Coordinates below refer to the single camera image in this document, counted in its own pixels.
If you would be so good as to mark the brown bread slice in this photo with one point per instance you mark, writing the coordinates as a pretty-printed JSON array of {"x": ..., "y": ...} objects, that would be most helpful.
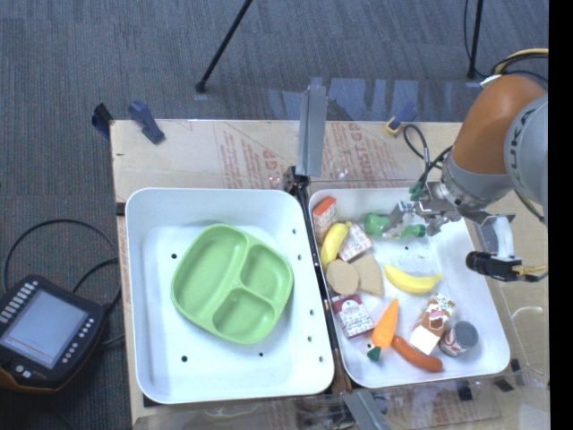
[{"x": 370, "y": 276}]

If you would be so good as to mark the brown and white cupcake carton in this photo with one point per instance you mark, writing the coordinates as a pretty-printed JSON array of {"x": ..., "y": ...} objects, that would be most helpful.
[{"x": 432, "y": 325}]

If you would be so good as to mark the orange sausage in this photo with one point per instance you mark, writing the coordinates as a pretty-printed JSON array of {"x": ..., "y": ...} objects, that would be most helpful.
[{"x": 416, "y": 355}]

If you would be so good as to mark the clear bottle with green cap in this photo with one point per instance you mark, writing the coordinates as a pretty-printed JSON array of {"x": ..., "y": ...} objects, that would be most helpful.
[{"x": 414, "y": 231}]

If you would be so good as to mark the pink and white carton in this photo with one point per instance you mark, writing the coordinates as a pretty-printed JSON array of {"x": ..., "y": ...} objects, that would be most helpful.
[{"x": 356, "y": 244}]

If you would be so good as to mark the thin black rod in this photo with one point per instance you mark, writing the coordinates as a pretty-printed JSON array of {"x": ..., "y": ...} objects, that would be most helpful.
[{"x": 323, "y": 294}]

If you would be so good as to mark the green divided plate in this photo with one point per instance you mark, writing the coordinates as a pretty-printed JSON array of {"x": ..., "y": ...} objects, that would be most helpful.
[{"x": 215, "y": 271}]

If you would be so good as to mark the white plastic tray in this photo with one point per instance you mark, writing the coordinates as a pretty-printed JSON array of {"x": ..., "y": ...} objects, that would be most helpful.
[
  {"x": 156, "y": 374},
  {"x": 474, "y": 294}
]

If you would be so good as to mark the orange carrot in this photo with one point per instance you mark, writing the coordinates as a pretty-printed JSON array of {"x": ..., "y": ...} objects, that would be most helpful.
[{"x": 387, "y": 327}]

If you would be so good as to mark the red and white carton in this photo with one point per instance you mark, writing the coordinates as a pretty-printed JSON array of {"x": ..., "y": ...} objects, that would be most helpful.
[{"x": 353, "y": 316}]

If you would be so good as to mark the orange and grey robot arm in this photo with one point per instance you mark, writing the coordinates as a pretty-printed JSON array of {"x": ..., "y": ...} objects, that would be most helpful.
[{"x": 497, "y": 132}]

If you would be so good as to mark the black cylinder on white bracket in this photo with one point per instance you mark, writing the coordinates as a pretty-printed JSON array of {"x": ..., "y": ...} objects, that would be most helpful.
[{"x": 492, "y": 264}]

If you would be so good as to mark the small grey-topped can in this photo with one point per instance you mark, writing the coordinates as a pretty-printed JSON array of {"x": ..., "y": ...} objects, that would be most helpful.
[{"x": 461, "y": 336}]

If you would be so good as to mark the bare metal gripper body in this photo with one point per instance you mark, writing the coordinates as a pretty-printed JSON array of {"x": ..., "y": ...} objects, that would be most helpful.
[{"x": 447, "y": 202}]

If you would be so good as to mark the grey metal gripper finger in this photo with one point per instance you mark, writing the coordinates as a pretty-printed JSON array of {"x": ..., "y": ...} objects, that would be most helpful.
[
  {"x": 436, "y": 226},
  {"x": 398, "y": 217}
]

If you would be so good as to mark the brown cardboard board red print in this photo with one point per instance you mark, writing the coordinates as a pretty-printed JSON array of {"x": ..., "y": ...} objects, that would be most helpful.
[{"x": 188, "y": 155}]

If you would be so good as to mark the black tripod leg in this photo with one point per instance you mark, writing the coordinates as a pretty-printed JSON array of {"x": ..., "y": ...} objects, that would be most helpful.
[
  {"x": 228, "y": 36},
  {"x": 477, "y": 29}
]

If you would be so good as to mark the yellow banana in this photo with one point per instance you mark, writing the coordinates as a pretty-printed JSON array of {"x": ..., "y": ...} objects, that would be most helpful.
[
  {"x": 333, "y": 242},
  {"x": 409, "y": 282}
]

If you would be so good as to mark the orange and white carton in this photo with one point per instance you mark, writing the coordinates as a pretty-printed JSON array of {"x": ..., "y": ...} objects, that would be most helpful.
[{"x": 324, "y": 215}]

